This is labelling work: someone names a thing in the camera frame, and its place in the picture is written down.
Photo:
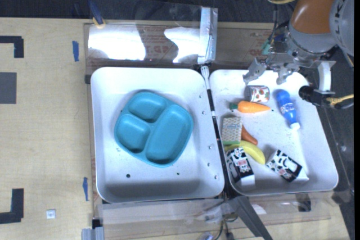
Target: carrot top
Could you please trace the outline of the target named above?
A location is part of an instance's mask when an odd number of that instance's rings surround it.
[[[242,113],[256,113],[270,110],[270,107],[256,102],[240,101],[238,104],[230,103],[230,109],[238,109]]]

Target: orange carrot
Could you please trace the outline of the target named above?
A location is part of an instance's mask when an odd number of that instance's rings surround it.
[[[244,127],[244,125],[242,125],[242,129],[241,129],[241,140],[245,140],[248,141],[254,145],[258,145],[258,140],[255,139]]]
[[[230,103],[230,109],[238,109],[242,113],[256,113],[270,110],[270,107],[256,102],[240,101],[238,104]]]

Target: blue bottle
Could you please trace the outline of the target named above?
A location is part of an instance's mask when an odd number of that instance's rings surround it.
[[[276,100],[280,107],[281,113],[288,120],[290,128],[298,130],[300,128],[300,124],[296,120],[296,109],[292,100],[290,99],[289,93],[282,89],[278,90],[276,93]]]

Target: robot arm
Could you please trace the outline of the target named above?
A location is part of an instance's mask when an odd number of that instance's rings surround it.
[[[270,46],[264,61],[254,59],[244,82],[258,78],[266,69],[278,73],[277,84],[282,84],[300,67],[317,69],[318,89],[302,87],[302,99],[322,106],[331,91],[331,66],[335,61],[321,57],[338,45],[345,53],[354,55],[354,0],[298,0],[281,40]]]

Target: white bottle cap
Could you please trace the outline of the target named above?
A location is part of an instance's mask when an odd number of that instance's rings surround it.
[[[298,122],[292,123],[292,124],[290,124],[290,128],[292,130],[299,130],[300,129],[300,124]]]

